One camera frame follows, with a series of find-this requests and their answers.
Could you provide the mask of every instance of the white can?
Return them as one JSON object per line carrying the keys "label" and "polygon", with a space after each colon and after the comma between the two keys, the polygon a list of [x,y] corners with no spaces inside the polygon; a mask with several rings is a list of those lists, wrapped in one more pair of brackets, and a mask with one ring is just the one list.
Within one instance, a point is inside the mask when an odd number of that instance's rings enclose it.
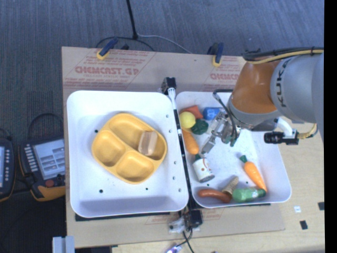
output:
{"label": "white can", "polygon": [[200,183],[212,180],[215,176],[210,169],[210,163],[207,158],[200,158],[192,164],[196,176]]}

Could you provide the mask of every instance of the gray floor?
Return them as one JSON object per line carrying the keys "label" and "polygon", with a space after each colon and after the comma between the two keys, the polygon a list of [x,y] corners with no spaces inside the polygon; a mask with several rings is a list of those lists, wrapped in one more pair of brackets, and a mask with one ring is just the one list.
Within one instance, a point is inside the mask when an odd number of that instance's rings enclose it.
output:
{"label": "gray floor", "polygon": [[[195,54],[215,42],[224,43],[224,55],[324,47],[324,0],[130,1],[139,34],[169,38]],[[33,117],[63,115],[62,46],[95,47],[105,37],[133,35],[125,0],[0,0],[0,31],[0,127],[11,133],[14,148],[27,139]],[[139,39],[158,52],[186,52],[161,38]],[[116,48],[125,43],[150,50],[123,39]],[[48,117],[30,134],[59,130]],[[17,181],[15,190],[24,188]],[[66,234],[63,207],[62,198],[39,203],[29,193],[1,202],[0,252],[51,252],[51,238]]]}

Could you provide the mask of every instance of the yellow lemon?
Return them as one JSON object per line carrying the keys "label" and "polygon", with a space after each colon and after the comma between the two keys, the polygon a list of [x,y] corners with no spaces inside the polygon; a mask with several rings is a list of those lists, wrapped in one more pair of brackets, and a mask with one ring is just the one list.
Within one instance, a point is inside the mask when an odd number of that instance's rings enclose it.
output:
{"label": "yellow lemon", "polygon": [[182,112],[179,114],[180,125],[183,128],[189,129],[195,125],[195,116],[191,112]]}

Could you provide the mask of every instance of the black device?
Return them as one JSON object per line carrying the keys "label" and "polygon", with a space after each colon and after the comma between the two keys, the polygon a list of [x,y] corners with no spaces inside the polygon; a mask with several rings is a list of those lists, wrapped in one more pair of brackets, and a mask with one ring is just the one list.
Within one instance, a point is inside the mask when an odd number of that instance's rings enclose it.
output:
{"label": "black device", "polygon": [[14,189],[15,160],[12,143],[0,139],[0,202],[8,199]]}
{"label": "black device", "polygon": [[65,195],[63,135],[23,142],[19,147],[19,162],[25,181],[37,201]]}

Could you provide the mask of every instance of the yellow bowl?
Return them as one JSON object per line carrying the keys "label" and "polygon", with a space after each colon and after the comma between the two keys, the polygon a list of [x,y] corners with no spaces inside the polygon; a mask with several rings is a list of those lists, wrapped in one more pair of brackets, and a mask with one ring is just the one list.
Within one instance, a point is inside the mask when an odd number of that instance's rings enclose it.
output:
{"label": "yellow bowl", "polygon": [[[144,155],[138,151],[143,132],[158,135],[154,152]],[[167,153],[164,137],[141,119],[119,113],[108,120],[97,133],[92,147],[95,160],[121,180],[138,184],[148,179],[163,162]]]}

